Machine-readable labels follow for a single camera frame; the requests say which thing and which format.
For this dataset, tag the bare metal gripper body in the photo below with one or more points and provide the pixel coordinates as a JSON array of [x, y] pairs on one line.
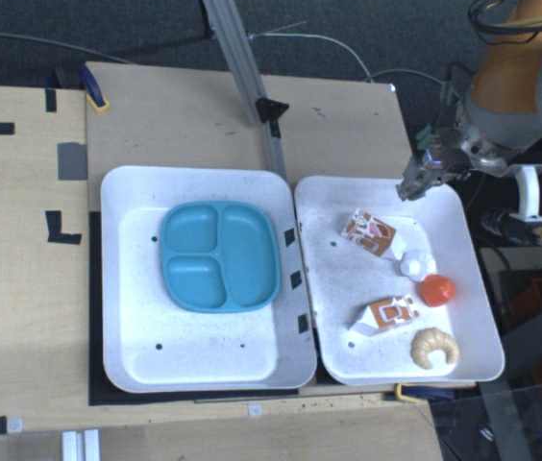
[[453, 154]]

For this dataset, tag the beige toy croissant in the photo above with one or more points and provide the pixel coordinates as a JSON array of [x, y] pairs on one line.
[[432, 341]]

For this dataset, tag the pale brown flat board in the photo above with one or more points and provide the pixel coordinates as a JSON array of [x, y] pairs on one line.
[[179, 123]]

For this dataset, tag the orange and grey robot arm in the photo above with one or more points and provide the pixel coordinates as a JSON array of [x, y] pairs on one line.
[[506, 75]]

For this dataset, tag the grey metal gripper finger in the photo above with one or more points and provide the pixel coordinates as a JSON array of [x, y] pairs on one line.
[[426, 185], [412, 176]]

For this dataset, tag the blue divided plate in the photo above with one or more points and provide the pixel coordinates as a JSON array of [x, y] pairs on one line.
[[242, 252]]

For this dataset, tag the red-orange round toy fruit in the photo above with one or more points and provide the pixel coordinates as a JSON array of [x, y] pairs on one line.
[[437, 290]]

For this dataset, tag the white plastic tray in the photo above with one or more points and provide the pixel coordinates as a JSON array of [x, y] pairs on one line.
[[348, 281], [204, 348]]

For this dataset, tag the brown and white carton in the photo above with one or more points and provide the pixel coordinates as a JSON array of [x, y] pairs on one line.
[[369, 233], [388, 312]]

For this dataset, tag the small white bottle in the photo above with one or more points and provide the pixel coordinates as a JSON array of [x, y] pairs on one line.
[[415, 263]]

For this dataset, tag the black cylinder on white bracket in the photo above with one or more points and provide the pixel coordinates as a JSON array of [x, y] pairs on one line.
[[530, 190]]

